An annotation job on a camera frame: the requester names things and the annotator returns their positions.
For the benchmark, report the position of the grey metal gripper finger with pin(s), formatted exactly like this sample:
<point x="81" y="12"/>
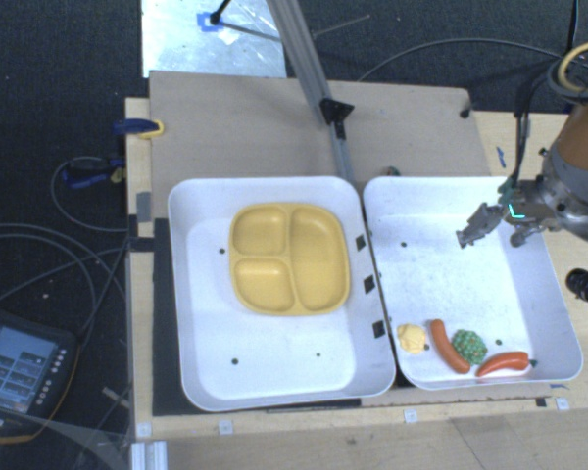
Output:
<point x="477" y="225"/>
<point x="523" y="236"/>

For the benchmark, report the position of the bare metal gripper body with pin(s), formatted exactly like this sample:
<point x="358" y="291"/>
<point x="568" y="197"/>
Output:
<point x="558" y="211"/>

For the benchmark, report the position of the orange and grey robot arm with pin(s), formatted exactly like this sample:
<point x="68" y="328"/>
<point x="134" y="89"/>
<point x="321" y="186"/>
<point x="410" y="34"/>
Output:
<point x="580" y="135"/>

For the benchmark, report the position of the white plastic tray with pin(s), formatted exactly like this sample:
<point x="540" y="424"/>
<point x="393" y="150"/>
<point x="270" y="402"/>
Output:
<point x="274" y="360"/>
<point x="460" y="287"/>

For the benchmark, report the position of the green toy broccoli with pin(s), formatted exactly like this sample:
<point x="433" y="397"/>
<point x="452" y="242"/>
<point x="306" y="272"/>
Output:
<point x="470" y="346"/>

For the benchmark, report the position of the orange-brown toy sausage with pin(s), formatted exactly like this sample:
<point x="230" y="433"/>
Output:
<point x="448" y="350"/>

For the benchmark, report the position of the yellow lumpy toy food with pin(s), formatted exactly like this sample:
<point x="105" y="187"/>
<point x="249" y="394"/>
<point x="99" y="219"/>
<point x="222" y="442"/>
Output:
<point x="411" y="339"/>

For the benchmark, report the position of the yellow divided plate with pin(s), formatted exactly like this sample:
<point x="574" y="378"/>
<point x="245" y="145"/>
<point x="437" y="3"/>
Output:
<point x="318" y="262"/>

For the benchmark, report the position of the brown cardboard board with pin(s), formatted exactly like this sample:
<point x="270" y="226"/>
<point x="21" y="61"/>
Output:
<point x="255" y="130"/>

